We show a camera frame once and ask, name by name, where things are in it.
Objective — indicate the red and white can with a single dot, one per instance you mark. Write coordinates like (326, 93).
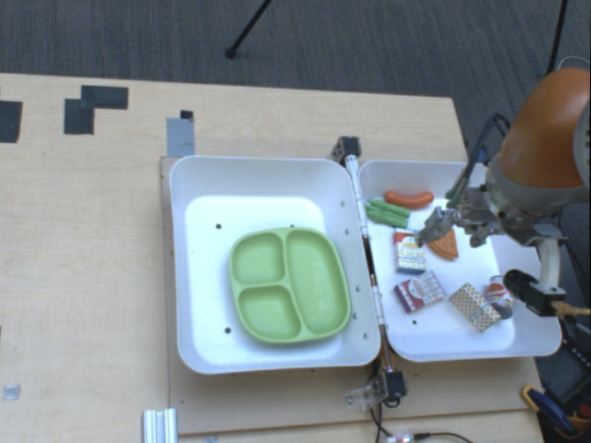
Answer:
(498, 293)

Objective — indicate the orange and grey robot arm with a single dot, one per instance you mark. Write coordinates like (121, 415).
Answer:
(540, 127)

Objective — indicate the thin black and white rod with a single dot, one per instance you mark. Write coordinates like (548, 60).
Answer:
(360, 206)

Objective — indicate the red and white tall carton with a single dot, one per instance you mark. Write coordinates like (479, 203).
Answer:
(410, 256)

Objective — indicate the white plastic tray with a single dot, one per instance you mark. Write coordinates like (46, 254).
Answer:
(203, 293)
(443, 339)

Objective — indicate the black cylinder on white bracket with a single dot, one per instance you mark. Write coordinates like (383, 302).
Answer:
(542, 295)

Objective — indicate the orange pizza slice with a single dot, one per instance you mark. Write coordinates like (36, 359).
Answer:
(445, 248)

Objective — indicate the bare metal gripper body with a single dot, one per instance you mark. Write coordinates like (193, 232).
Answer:
(480, 215)

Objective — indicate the red and white wide carton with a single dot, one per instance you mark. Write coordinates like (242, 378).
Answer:
(420, 291)

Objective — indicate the green divided plate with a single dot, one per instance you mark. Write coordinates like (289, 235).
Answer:
(314, 275)

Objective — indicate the orange sausage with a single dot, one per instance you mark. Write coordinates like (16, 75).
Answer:
(408, 198)

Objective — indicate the yellow patterned carton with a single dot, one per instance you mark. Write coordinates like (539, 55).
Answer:
(475, 307)

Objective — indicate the green bean pods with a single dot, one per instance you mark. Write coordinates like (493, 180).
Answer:
(388, 213)

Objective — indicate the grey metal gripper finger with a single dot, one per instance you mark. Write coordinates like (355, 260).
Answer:
(428, 230)
(451, 217)

